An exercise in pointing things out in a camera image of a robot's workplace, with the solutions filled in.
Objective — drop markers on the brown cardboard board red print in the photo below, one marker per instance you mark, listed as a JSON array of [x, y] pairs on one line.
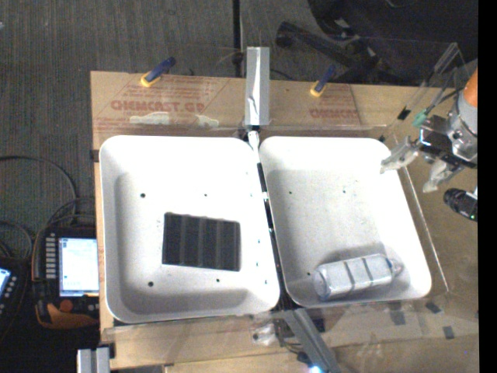
[[217, 103]]

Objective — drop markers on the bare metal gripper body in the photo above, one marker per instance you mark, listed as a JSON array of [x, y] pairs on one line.
[[446, 141]]

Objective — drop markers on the black ribbed rectangular pack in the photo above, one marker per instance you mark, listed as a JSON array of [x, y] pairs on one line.
[[201, 241]]

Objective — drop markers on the clear plastic bottle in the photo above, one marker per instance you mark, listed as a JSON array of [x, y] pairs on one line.
[[355, 275]]

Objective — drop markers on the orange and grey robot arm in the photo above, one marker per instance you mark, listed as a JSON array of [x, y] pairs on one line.
[[470, 95]]

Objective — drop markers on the black cylinder on white bracket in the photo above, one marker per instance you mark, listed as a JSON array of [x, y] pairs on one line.
[[461, 202]]

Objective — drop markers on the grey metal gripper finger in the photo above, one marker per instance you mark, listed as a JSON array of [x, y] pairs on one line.
[[400, 154], [438, 176]]

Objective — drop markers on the white plastic tray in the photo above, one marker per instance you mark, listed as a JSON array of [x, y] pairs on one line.
[[186, 227], [341, 216]]

